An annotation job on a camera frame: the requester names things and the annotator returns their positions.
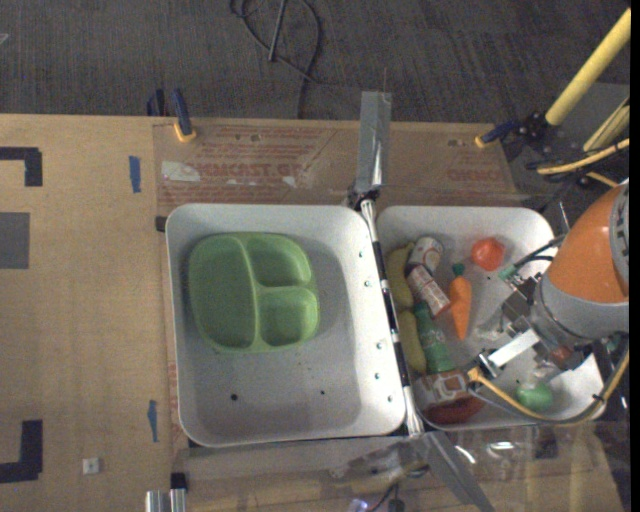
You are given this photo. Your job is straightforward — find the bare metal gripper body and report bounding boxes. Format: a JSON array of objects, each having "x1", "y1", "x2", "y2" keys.
[{"x1": 514, "y1": 272, "x2": 547, "y2": 346}]

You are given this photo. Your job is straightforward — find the white plastic tray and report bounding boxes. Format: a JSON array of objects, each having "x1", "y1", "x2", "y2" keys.
[
  {"x1": 164, "y1": 202, "x2": 408, "y2": 449},
  {"x1": 374, "y1": 204, "x2": 609, "y2": 433}
]

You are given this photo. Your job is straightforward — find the orange round toy fruit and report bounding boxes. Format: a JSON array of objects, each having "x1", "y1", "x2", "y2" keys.
[{"x1": 470, "y1": 236, "x2": 507, "y2": 273}]

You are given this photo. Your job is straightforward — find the orange carrot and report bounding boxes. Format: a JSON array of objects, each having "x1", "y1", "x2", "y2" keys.
[{"x1": 447, "y1": 262, "x2": 474, "y2": 343}]

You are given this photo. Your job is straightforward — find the green apple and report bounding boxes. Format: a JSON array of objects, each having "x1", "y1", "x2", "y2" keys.
[{"x1": 514, "y1": 380, "x2": 555, "y2": 414}]

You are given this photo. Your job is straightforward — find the white and red carton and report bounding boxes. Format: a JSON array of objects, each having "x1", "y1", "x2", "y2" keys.
[{"x1": 404, "y1": 264, "x2": 453, "y2": 318}]

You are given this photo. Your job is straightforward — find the green bottle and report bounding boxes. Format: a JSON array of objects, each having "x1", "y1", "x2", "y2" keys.
[{"x1": 412, "y1": 301, "x2": 458, "y2": 375}]

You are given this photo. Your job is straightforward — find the brown and white can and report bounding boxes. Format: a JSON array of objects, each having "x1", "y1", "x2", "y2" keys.
[{"x1": 413, "y1": 368, "x2": 474, "y2": 409}]

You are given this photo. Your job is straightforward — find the white and orange can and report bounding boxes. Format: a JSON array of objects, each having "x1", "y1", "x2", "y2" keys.
[{"x1": 407, "y1": 235, "x2": 446, "y2": 274}]

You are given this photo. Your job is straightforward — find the yellow oblong toy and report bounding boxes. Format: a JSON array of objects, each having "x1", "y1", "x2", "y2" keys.
[{"x1": 397, "y1": 309, "x2": 428, "y2": 374}]

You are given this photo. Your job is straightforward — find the yellow banana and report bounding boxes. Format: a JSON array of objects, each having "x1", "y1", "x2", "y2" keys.
[{"x1": 386, "y1": 242, "x2": 417, "y2": 309}]

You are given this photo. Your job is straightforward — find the thin black and white rod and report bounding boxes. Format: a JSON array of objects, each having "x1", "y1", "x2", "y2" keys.
[{"x1": 358, "y1": 197, "x2": 425, "y2": 439}]

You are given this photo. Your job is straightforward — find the green divided plate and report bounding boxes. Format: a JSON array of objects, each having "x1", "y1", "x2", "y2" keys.
[{"x1": 187, "y1": 231, "x2": 322, "y2": 355}]

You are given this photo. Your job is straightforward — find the brown cardboard board red print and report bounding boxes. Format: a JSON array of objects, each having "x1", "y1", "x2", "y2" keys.
[{"x1": 151, "y1": 119, "x2": 534, "y2": 454}]

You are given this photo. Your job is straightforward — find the black block with thin wires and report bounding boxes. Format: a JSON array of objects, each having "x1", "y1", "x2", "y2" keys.
[{"x1": 347, "y1": 183, "x2": 382, "y2": 209}]

